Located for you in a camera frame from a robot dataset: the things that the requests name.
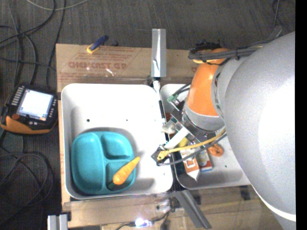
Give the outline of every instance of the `black wire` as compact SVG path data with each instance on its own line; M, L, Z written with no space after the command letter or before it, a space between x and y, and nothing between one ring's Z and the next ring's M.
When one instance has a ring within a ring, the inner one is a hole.
M191 84L189 83L189 84L183 85L182 87L180 87L179 89L177 89L177 90L173 93L173 95L176 95L176 94L180 93L180 91L182 91L184 88L188 87L189 85L191 85Z
M15 34L5 38L4 40L1 40L0 44L3 44L4 42L7 42L10 39L13 39L13 42L17 41L17 47L16 47L17 56L16 56L16 59L7 59L7 58L4 58L4 57L0 57L0 59L10 61L10 62L15 62L16 66L15 66L14 86L16 86L19 82L19 73L21 72L21 68L19 67L20 63L34 65L35 68L34 68L34 71L33 71L33 74L32 74L31 80L30 80L30 84L33 84L34 81L35 81L38 66L42 66L42 67L47 68L47 71L49 71L49 69L56 71L54 68L52 68L50 66L50 64L51 64L52 57L53 57L54 52L55 52L55 45L56 45L56 41L59 37L60 28L62 26L64 11L62 12L60 26L59 26L59 29L58 29L58 32L57 32L55 43L53 45L51 56L49 58L49 63L47 65L47 64L37 62L35 45L27 34L36 32L37 30L39 30L41 27L43 27L44 25L46 25L50 21L50 19L52 18L53 14L55 12L55 6L56 6L55 0L52 0L53 9L51 10L48 17L42 23L40 23L39 25L37 25L33 28L30 28L28 30L25 30L25 31L22 31L20 28L18 28L16 21L15 21L15 18L14 18L14 15L13 15L13 12L12 12L12 8L13 8L12 2L11 2L11 0L8 0L8 2L9 2L9 13L10 13L10 16L11 16L12 21L13 21L13 27L0 25L0 28L7 28L7 29L14 30ZM32 54L33 54L33 61L20 60L20 52L22 50L22 48L21 48L22 38L26 38L28 40L28 42L30 43L30 46L31 46L31 49L32 49ZM2 141L5 133L6 132L4 130L2 130L2 132L0 133L0 142ZM6 152L6 154L0 155L0 160L1 159L14 159L12 165L9 168L9 170L6 172L6 174L0 180L0 193L2 194L1 189L3 189L5 187L5 185L10 181L10 177L11 177L12 173L14 172L14 170L19 165L21 165L29 173L30 177L33 179L36 187L38 188L37 192L34 194L34 196L32 196L30 199L28 199L27 202L24 203L24 204L20 204L18 202L13 202L12 199L8 199L7 197L3 197L3 198L4 198L4 200L7 201L7 203L9 205L14 206L14 207L18 207L19 208L18 212L20 212L24 208L33 207L33 206L37 206L37 205L40 207L40 209L42 209L42 203L50 196L50 194L52 192L53 185L54 185L54 174L53 174L53 171L52 171L47 159L44 156L42 156L39 153L24 153L23 137L22 136L21 136L21 139L22 139L22 151L21 152L9 152L4 147L0 146L0 150ZM42 184L40 183L40 181L37 178L37 176L35 175L35 173L26 165L25 159L27 159L27 158L33 158L35 160L39 160L42 163L42 165L44 167L44 171L46 172L46 176L45 176ZM2 225L3 223L7 222L9 219L14 217L18 212L9 216L9 218L5 219L3 222L0 222L0 225ZM40 226L42 226L43 211L40 210L40 212L41 212Z
M210 54L202 54L201 52L198 52L197 48L193 48L189 51L189 58L200 59L205 62L209 59L224 59L224 58L229 59L229 58L239 58L239 57L249 56L252 53L254 53L256 50L258 50L258 48L256 47L257 45L266 44L273 40L274 39L262 40L236 49L218 52L218 53L210 53Z
M166 213L166 216L164 218L164 221L162 222L161 226L160 226L160 230L166 230L166 221L167 221L167 218L169 216L169 211Z
M4 58L4 57L0 57L0 59L6 60L6 61L10 61L10 62L17 62L18 61L20 63L29 64L29 65L40 65L42 67L49 68L52 71L56 71L53 67L51 67L51 66L49 66L47 64L44 64L44 63L32 62L32 61L24 61L24 60L14 60L14 59L8 59L8 58Z
M178 91L176 94L179 95L179 94L181 94L181 93L183 93L185 91L188 91L188 90L190 90L190 88L182 89L182 90Z
M11 61L13 61L13 62L16 63L16 67L15 67L15 77L14 77L14 86L16 86L16 85L18 84L18 82L19 82L19 72L21 72L21 69L19 68L19 63L22 63L22 61L19 59L20 44L21 44L21 39L20 39L20 37L21 37L21 36L22 36L22 37L25 37L25 38L29 41L30 46L31 46L31 48L32 48L33 58L34 58L32 64L34 64L34 66L35 66L34 71L33 71L33 74L32 74L32 77L31 77L31 80L30 80L30 84L33 84L34 81L35 81L36 74L37 74L38 66L42 66L42 65L45 65L45 64L36 64L36 50L35 50L35 46L34 46L33 41L29 38L29 36L28 36L26 33L33 33L33 32L35 32L35 31L39 30L39 29L40 29L41 27L43 27L44 25L46 25L46 24L50 21L50 19L52 18L53 14L54 14L54 12L55 12L56 3L55 3L55 0L52 0L53 6L52 6L52 9L51 9L51 12L50 12L50 14L48 15L48 17L47 17L42 23L40 23L39 25L37 25L37 26L35 26L35 27L33 27L33 28L30 28L30 29L28 29L28 30L26 30L26 31L21 31L21 30L17 27L17 25L16 25L16 21L15 21L13 12L12 12L12 7L13 7L13 6L12 6L12 1L11 1L11 0L8 0L8 2L9 2L9 3L8 3L8 4L9 4L9 12L10 12L10 16L11 16L12 21L13 21L14 30L15 30L15 35L9 36L9 37L5 38L4 40L0 41L0 44L1 44L1 43L4 43L4 42L6 42L6 41L8 41L9 39L13 39L13 38L16 38L17 41L18 41L17 49L16 49L17 52L18 52L18 53L17 53L17 59L16 59L16 60L11 60ZM62 25L62 21L63 21L63 17L64 17L63 15L64 15L64 12L63 12L63 14L62 14L60 27L61 27L61 25ZM59 36L59 31L60 31L60 28L59 28L58 33L57 33L56 41L57 41L58 36ZM48 64L48 65L50 65L52 56L53 56L53 54L54 54L54 53L53 53L53 52L54 52L54 48L55 48L55 44L54 44L54 47L53 47L53 50L52 50L51 57L50 57L50 59L49 59L49 64Z
M227 63L230 60L230 58L226 58L225 60L223 60L221 63L216 64L216 63L211 63L211 62L206 62L208 65L215 65L215 66L221 66L224 65L225 63Z
M169 215L169 211L166 212L164 215L160 216L160 217L155 217L153 218L152 220L150 220L152 223L155 223L157 221L161 221L162 219L166 219ZM135 227L135 222L134 221L131 221L131 222L127 222L127 223L124 223L123 225L120 225L118 228L116 228L115 230L119 230L123 227Z
M281 1L281 0L277 0L276 12L275 12L275 17L274 17L273 27L275 27L275 25L276 25L280 1Z
M290 0L280 0L280 1L282 1L283 4L288 3L287 5L284 5L285 7L289 7L289 5L290 5L290 6L293 6L295 8L295 3L290 1ZM274 11L275 14L277 14L277 12L278 12L278 10L277 10L277 3L278 3L278 0L275 0L272 3L272 10ZM275 22L277 22L277 21L279 22L279 24L281 26L283 26L284 28L287 28L290 31L290 27L288 25L285 25L278 16L276 17L276 21Z

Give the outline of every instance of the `toy carrot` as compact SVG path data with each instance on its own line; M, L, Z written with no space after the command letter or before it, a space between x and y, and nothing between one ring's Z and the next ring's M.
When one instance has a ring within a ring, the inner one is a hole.
M113 181L107 185L110 190L114 189L115 185L122 185L127 180L129 175L132 173L133 169L136 167L138 162L140 161L140 157L136 157L131 160L129 163L121 167L113 176Z

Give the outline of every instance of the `teal plate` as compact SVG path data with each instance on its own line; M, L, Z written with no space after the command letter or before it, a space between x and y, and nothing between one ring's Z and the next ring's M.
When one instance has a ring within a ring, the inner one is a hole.
M89 195L120 193L135 181L136 169L124 184L110 190L113 175L134 159L129 140L109 131L87 132L75 138L71 147L71 174L76 187Z

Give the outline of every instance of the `metal bracket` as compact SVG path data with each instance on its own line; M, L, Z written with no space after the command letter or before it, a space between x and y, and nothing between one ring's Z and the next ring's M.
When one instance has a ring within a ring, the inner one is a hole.
M212 226L196 204L191 192L183 190L171 193L184 208L196 228L211 229Z
M166 30L153 29L151 77L166 77Z
M48 216L47 227L48 230L68 230L68 217L66 214L59 216Z

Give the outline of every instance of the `light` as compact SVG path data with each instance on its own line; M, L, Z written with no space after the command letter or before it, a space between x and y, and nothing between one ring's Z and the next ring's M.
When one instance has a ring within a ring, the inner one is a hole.
M153 223L149 220L143 220L142 218L137 218L135 220L135 227L136 228L143 228L143 227L151 227Z

